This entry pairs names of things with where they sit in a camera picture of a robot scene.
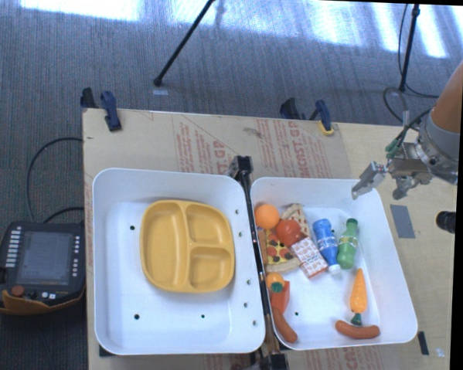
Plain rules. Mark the red tomato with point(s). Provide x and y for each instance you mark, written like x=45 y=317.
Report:
x=288 y=231

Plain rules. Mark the blue bottle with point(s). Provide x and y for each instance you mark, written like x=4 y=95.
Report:
x=325 y=241

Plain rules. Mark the thin black rod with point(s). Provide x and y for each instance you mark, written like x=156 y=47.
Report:
x=257 y=239

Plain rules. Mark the black cylinder on white bracket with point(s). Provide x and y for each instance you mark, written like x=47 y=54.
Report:
x=447 y=222

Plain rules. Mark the orange ball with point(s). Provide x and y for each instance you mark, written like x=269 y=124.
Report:
x=266 y=216

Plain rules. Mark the tan lattice biscuit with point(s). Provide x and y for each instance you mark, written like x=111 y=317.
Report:
x=297 y=215

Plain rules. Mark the white plastic tray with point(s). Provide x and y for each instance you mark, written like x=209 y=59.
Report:
x=388 y=289
x=123 y=329

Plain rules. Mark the brown cardboard board red print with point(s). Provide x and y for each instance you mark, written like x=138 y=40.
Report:
x=202 y=144

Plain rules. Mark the red and white carton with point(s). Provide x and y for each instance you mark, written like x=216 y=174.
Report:
x=309 y=258

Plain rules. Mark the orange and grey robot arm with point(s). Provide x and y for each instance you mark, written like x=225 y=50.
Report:
x=450 y=99

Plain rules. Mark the orange brown sausage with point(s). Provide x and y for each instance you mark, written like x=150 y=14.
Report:
x=285 y=327
x=357 y=331

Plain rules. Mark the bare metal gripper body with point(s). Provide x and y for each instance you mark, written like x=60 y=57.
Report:
x=410 y=166

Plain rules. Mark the pizza slice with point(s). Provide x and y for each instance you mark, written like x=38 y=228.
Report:
x=278 y=256

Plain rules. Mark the green bottle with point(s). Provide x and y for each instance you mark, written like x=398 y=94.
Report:
x=347 y=244

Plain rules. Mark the orange fruit with green stem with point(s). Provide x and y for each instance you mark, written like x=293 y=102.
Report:
x=274 y=280

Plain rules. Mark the orange carrot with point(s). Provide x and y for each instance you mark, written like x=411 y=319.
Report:
x=359 y=293

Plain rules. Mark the yellow divided plate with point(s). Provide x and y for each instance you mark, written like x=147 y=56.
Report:
x=162 y=246

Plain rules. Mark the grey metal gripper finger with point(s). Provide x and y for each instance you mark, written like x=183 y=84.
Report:
x=402 y=188
x=369 y=180

